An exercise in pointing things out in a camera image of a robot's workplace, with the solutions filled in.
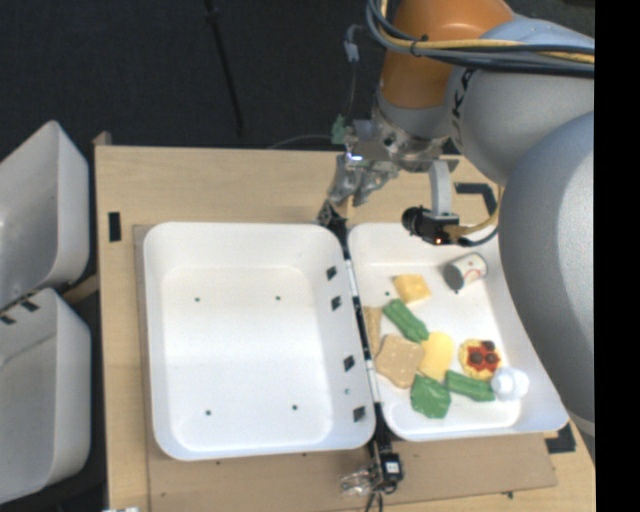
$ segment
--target green pepper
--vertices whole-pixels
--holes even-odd
[[[441,419],[451,405],[449,390],[431,377],[416,374],[411,386],[411,406],[427,418]]]
[[[429,331],[424,322],[416,318],[400,299],[393,299],[382,308],[382,312],[408,340],[420,343],[429,337]]]
[[[467,377],[453,370],[445,373],[445,385],[452,393],[468,396],[476,402],[491,402],[496,399],[489,382]]]

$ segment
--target dark floor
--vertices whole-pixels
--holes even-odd
[[[364,22],[365,0],[213,3],[241,127],[203,0],[0,2],[0,159],[50,119],[89,161],[91,141],[105,130],[115,144],[153,146],[269,147],[294,136],[326,137],[348,95],[342,37],[351,24]],[[595,37],[595,0],[507,3]],[[357,117],[369,114],[382,55],[377,48],[361,50]],[[322,138],[292,147],[332,149]],[[70,482],[0,512],[102,508],[98,302],[92,297],[78,306],[93,328],[97,358],[89,464]]]

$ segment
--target toy cucumber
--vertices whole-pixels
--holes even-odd
[[[491,402],[496,399],[489,382],[467,377],[453,370],[447,370],[445,385],[452,393],[468,396],[476,402]]]
[[[382,308],[382,312],[408,340],[420,343],[429,337],[429,331],[424,322],[416,318],[400,299],[393,299]]]
[[[411,386],[411,406],[427,418],[441,419],[451,405],[449,390],[431,377],[417,375]]]

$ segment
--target wooden table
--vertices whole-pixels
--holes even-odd
[[[337,482],[365,450],[185,463],[155,445],[145,414],[134,227],[165,221],[311,222],[333,177],[326,152],[99,145],[95,152],[108,505],[142,512],[361,509]],[[461,161],[454,181],[487,183]],[[404,173],[352,210],[352,223],[399,221],[429,204],[425,175]],[[455,195],[464,224],[486,217],[479,195]],[[549,456],[543,434],[394,443],[406,466],[385,508],[396,512],[595,510],[584,444]]]

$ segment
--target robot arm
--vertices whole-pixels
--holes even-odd
[[[504,188],[494,220],[509,290],[595,463],[595,41],[503,0],[402,0],[393,25],[367,2],[388,51],[371,119],[348,127],[329,199],[358,206],[401,171],[429,173],[432,208],[407,210],[403,224],[458,243],[444,143]]]

